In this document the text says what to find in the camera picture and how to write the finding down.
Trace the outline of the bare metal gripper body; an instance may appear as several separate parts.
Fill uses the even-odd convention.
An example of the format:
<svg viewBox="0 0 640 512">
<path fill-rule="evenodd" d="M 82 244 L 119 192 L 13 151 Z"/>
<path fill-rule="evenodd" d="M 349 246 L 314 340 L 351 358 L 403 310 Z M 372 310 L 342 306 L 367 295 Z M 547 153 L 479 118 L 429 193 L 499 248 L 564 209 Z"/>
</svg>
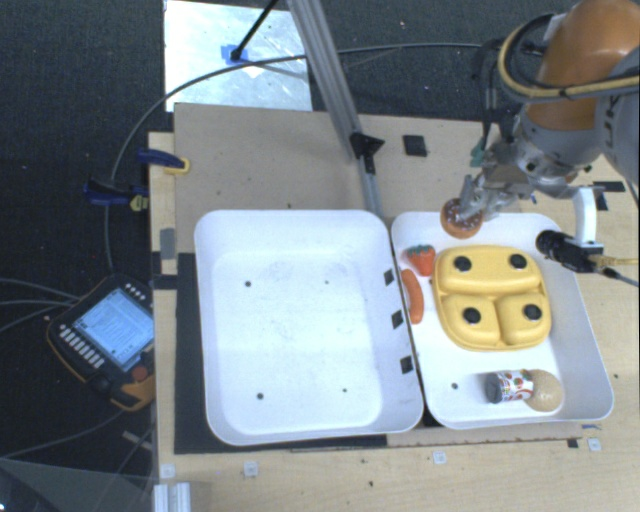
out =
<svg viewBox="0 0 640 512">
<path fill-rule="evenodd" d="M 578 190 L 571 185 L 577 173 L 576 168 L 558 165 L 542 154 L 495 148 L 485 157 L 477 185 L 482 190 L 520 199 L 536 192 L 555 199 L 571 199 Z"/>
</svg>

